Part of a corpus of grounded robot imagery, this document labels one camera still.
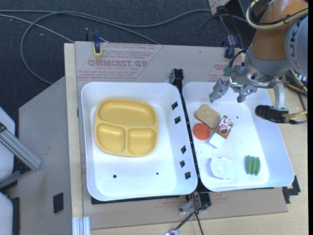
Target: blue clip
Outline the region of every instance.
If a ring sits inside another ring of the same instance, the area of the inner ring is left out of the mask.
[[[100,44],[100,36],[99,36],[99,31],[98,30],[93,30],[93,39],[94,39],[94,46],[93,46],[93,55],[96,57],[101,57],[102,56],[102,48]]]

